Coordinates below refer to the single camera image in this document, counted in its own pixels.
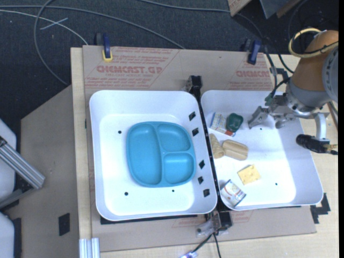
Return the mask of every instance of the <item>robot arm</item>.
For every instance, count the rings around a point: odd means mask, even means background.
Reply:
[[[302,33],[317,32],[304,54],[292,49],[293,41]],[[258,107],[248,121],[252,128],[271,115],[276,128],[282,128],[295,118],[314,119],[317,135],[299,135],[296,142],[317,153],[335,153],[326,139],[326,117],[328,113],[318,112],[330,101],[338,102],[338,31],[324,31],[310,28],[297,33],[289,43],[290,53],[301,57],[291,78],[286,81],[286,91],[266,99],[266,108]]]

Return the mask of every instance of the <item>gray floor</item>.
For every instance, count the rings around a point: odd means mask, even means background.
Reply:
[[[63,90],[43,65],[34,46],[35,18],[39,8],[5,5],[43,5],[48,0],[0,0],[0,118],[19,134],[19,122],[41,104]],[[227,0],[150,0],[189,8],[228,10]],[[245,18],[228,13],[169,9],[135,0],[55,0],[51,6],[69,6],[101,12],[153,30],[186,49],[239,51],[247,39],[259,38],[256,28]],[[338,29],[339,0],[310,0],[291,21],[291,32],[303,26]],[[278,19],[266,20],[259,0],[251,1],[241,12],[263,36],[269,37],[281,53],[288,53],[288,26],[292,11]],[[97,32],[108,33],[112,46],[178,48],[152,32],[123,21],[66,9],[46,9],[42,17],[69,27],[93,44]],[[71,47],[84,42],[61,26],[40,20],[37,44],[42,58],[62,80],[70,83]],[[270,51],[276,52],[270,45]]]

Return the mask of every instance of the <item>blue bowl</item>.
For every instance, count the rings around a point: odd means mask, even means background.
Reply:
[[[194,146],[188,132],[175,123],[148,121],[133,125],[126,155],[135,181],[146,187],[173,187],[196,172]]]

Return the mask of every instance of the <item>yellow sticky note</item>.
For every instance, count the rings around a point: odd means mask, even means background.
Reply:
[[[238,172],[238,175],[243,184],[252,183],[260,179],[260,174],[256,167],[253,165],[245,167]]]

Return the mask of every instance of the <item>drain hole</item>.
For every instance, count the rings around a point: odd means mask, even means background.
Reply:
[[[196,113],[192,112],[191,114],[189,114],[189,120],[191,121],[195,116],[196,116]]]
[[[203,195],[204,195],[204,197],[210,195],[210,190],[209,189],[204,189],[203,190]]]
[[[205,166],[205,163],[204,163],[204,161],[201,161],[198,165],[202,169]]]
[[[198,134],[198,128],[192,130],[192,135],[195,136]]]
[[[203,177],[199,177],[199,178],[198,178],[199,184],[203,183],[203,181],[204,181],[204,180],[203,180]]]

